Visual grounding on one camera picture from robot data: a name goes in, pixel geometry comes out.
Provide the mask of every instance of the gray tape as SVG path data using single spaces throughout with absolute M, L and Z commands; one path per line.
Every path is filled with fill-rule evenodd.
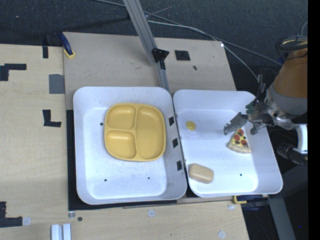
M 49 93 L 64 94 L 65 93 L 65 77 L 60 74 L 49 75 Z

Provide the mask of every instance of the white plastic container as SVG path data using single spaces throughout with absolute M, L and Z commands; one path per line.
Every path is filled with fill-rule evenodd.
M 125 161 L 108 153 L 103 123 L 108 109 L 118 103 L 147 104 L 162 112 L 166 147 L 160 158 Z M 91 205 L 165 201 L 185 194 L 187 180 L 168 91 L 160 87 L 82 87 L 73 96 L 73 111 L 76 189 L 82 201 Z
M 173 96 L 179 135 L 187 171 L 191 164 L 214 172 L 209 184 L 188 178 L 191 190 L 199 197 L 278 193 L 282 176 L 267 129 L 250 134 L 252 123 L 244 127 L 252 153 L 242 154 L 227 148 L 233 133 L 224 135 L 226 123 L 255 97 L 246 91 L 179 90 Z M 186 126 L 195 124 L 194 130 Z

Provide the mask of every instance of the yellow round object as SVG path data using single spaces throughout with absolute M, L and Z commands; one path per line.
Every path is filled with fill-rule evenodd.
M 196 129 L 196 124 L 192 121 L 186 122 L 185 125 L 186 125 L 187 129 L 190 131 L 194 131 Z

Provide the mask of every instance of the pizza slice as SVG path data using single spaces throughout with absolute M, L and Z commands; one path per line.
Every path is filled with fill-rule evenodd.
M 226 146 L 238 153 L 251 153 L 251 148 L 249 147 L 245 132 L 241 128 L 235 131 Z

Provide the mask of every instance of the beige board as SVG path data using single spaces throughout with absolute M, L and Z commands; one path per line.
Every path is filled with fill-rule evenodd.
M 84 86 L 160 86 L 138 36 L 65 32 L 75 56 L 64 56 L 66 109 Z M 156 37 L 157 47 L 169 51 L 165 59 L 169 89 L 235 91 L 220 41 Z M 188 51 L 190 60 L 177 60 L 175 51 Z
M 76 218 L 68 218 L 65 95 L 49 94 L 49 75 L 64 73 L 63 50 L 48 51 L 44 59 L 41 46 L 0 45 L 0 65 L 27 64 L 0 82 L 0 201 L 7 218 L 31 222 L 1 228 L 0 240 L 50 239 L 50 226 L 64 223 L 71 223 L 73 240 L 219 240 L 221 230 L 230 239 L 249 239 L 241 207 L 230 210 L 231 201 L 75 211 Z M 44 126 L 44 109 L 61 127 Z

